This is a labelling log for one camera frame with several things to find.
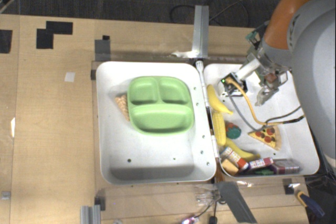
pizza slice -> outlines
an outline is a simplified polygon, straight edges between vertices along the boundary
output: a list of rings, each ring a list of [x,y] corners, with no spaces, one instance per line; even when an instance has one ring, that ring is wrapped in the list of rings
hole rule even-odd
[[[264,128],[260,131],[250,132],[249,136],[263,142],[264,144],[279,150],[281,148],[281,135],[279,128],[276,126]]]

green plate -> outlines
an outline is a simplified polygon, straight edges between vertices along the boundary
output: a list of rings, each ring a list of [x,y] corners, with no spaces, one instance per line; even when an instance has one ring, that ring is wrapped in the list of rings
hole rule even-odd
[[[128,89],[133,127],[143,134],[178,134],[194,125],[194,109],[186,84],[172,77],[139,77]]]

wooden table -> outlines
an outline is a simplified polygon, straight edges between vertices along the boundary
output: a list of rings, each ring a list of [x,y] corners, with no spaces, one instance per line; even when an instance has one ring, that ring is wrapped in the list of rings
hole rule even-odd
[[[73,22],[73,34],[54,35],[52,50],[36,49],[36,29],[45,29],[47,20]],[[1,138],[11,136],[10,121],[16,118],[14,153],[8,141],[0,152],[1,171],[12,171],[12,177],[10,172],[0,174],[0,191],[12,192],[10,200],[0,200],[0,223],[78,224],[81,206],[92,206],[96,194],[90,79],[95,39],[110,36],[112,54],[169,55],[191,49],[193,26],[0,15],[0,29],[13,30],[10,54],[0,55],[0,87],[5,93],[0,97]],[[249,32],[210,27],[209,55],[245,56]],[[65,82],[67,72],[75,72],[74,82]],[[307,193],[304,182],[293,178]],[[258,223],[308,223],[305,209],[294,195],[285,195],[281,180],[259,179],[255,184],[265,187],[241,192]],[[176,201],[166,198],[173,211]],[[184,212],[177,208],[177,214],[146,217],[146,206],[157,204],[147,195],[134,207],[136,213],[120,214],[128,216],[122,218],[124,224],[179,223],[201,210],[191,194],[185,201],[190,205]],[[201,223],[207,223],[210,214],[202,216]],[[235,223],[227,206],[219,206],[216,215],[218,223]]]

yellow cable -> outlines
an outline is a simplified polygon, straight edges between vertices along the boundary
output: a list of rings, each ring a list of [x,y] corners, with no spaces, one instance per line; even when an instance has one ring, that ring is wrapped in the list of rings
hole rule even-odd
[[[249,100],[249,98],[246,95],[245,91],[239,86],[239,84],[237,82],[235,82],[232,78],[225,79],[225,82],[234,85],[241,92],[241,94],[243,95],[243,97],[245,98],[245,100],[246,100],[246,102],[248,104],[248,107],[251,110],[253,119],[255,120],[256,123],[258,123],[260,125],[279,125],[279,124],[283,124],[283,122],[269,122],[269,123],[266,123],[266,122],[259,121],[257,119],[257,117],[256,117],[256,114],[255,114],[254,110],[253,110],[251,101]]]

yellow banana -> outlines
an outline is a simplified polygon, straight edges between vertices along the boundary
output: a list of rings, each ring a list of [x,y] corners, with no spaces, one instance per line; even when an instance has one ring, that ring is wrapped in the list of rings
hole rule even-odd
[[[226,130],[223,116],[220,112],[212,113],[212,122],[214,124],[214,132],[219,146],[224,146],[226,143]]]
[[[210,103],[210,106],[218,111],[218,112],[225,112],[225,113],[228,113],[230,115],[233,114],[233,112],[231,110],[229,110],[225,104],[223,104],[218,98],[217,98],[217,95],[216,95],[216,92],[215,92],[215,88],[209,84],[208,87],[206,88],[207,92],[208,92],[208,97],[209,97],[209,103]]]
[[[254,161],[255,159],[260,159],[259,154],[253,154],[253,153],[241,150],[239,147],[236,146],[235,142],[233,142],[230,138],[226,138],[225,146],[232,148],[234,152],[236,152],[240,157],[242,157],[247,162]]]

